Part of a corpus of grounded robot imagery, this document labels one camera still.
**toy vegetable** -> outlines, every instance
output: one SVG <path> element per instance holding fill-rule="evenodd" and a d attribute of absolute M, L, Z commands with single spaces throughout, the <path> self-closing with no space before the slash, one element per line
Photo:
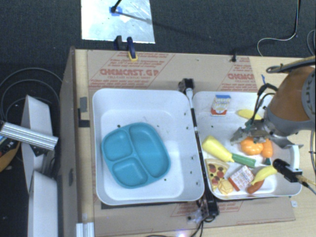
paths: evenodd
<path fill-rule="evenodd" d="M 249 187 L 247 188 L 247 192 L 248 192 L 249 194 L 255 193 L 257 190 L 259 190 L 259 189 L 261 188 L 261 186 L 263 185 L 264 181 L 265 181 L 265 180 L 263 179 L 263 180 L 261 180 L 261 181 L 256 182 L 254 185 L 249 186 Z"/>
<path fill-rule="evenodd" d="M 243 118 L 250 119 L 253 116 L 253 110 L 243 109 L 243 110 L 239 110 L 237 114 Z M 261 119 L 260 115 L 256 114 L 255 119 L 260 120 Z"/>
<path fill-rule="evenodd" d="M 272 166 L 267 166 L 258 171 L 255 176 L 255 179 L 251 182 L 251 185 L 254 185 L 256 182 L 266 179 L 268 176 L 277 174 L 277 170 Z"/>
<path fill-rule="evenodd" d="M 247 137 L 240 143 L 241 150 L 249 156 L 255 156 L 263 150 L 262 143 L 254 143 L 253 138 Z"/>
<path fill-rule="evenodd" d="M 263 145 L 263 150 L 261 152 L 261 155 L 265 158 L 270 158 L 273 155 L 271 140 L 267 138 L 266 141 L 262 143 L 262 145 Z"/>
<path fill-rule="evenodd" d="M 229 152 L 217 139 L 215 139 L 211 135 L 205 138 L 205 140 L 202 143 L 202 148 L 206 152 L 222 160 L 223 162 L 235 162 L 233 160 L 232 153 Z"/>

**orange toy pepper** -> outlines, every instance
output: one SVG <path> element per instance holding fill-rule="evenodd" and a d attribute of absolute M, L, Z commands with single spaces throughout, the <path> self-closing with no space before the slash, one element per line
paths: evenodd
<path fill-rule="evenodd" d="M 262 152 L 262 143 L 254 143 L 253 138 L 247 137 L 240 143 L 241 150 L 249 156 L 255 156 Z"/>
<path fill-rule="evenodd" d="M 273 155 L 273 148 L 272 148 L 272 142 L 269 139 L 266 139 L 263 145 L 263 150 L 261 152 L 261 155 L 265 158 L 270 158 Z"/>

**cardboard sheet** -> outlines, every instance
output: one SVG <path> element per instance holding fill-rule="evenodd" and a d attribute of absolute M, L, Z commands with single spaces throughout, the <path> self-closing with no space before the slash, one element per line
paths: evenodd
<path fill-rule="evenodd" d="M 103 87 L 176 90 L 183 78 L 194 78 L 195 91 L 257 91 L 249 57 L 169 53 L 138 53 L 131 62 L 127 52 L 88 51 L 89 102 Z M 93 141 L 93 127 L 90 127 Z M 95 153 L 91 143 L 93 218 L 97 237 L 195 229 L 187 216 L 197 210 L 195 202 L 110 207 L 95 191 Z M 222 227 L 295 220 L 287 197 L 219 203 L 220 215 L 204 227 Z"/>

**small carton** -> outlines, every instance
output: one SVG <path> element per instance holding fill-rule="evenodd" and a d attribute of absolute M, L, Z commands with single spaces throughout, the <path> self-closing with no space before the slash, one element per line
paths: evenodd
<path fill-rule="evenodd" d="M 244 189 L 252 180 L 254 179 L 254 175 L 251 170 L 244 166 L 239 171 L 234 173 L 228 181 L 233 185 L 236 191 L 240 191 Z"/>
<path fill-rule="evenodd" d="M 227 108 L 231 101 L 230 95 L 215 95 L 211 114 L 212 116 L 224 116 L 227 113 Z"/>

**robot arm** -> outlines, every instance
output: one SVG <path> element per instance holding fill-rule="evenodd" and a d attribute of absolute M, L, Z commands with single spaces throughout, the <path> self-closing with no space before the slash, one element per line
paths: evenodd
<path fill-rule="evenodd" d="M 288 73 L 273 99 L 265 109 L 262 120 L 249 120 L 246 128 L 239 128 L 231 138 L 238 143 L 247 136 L 262 142 L 270 138 L 280 147 L 290 145 L 287 136 L 300 130 L 315 130 L 315 56 L 296 63 L 271 67 L 268 73 Z"/>

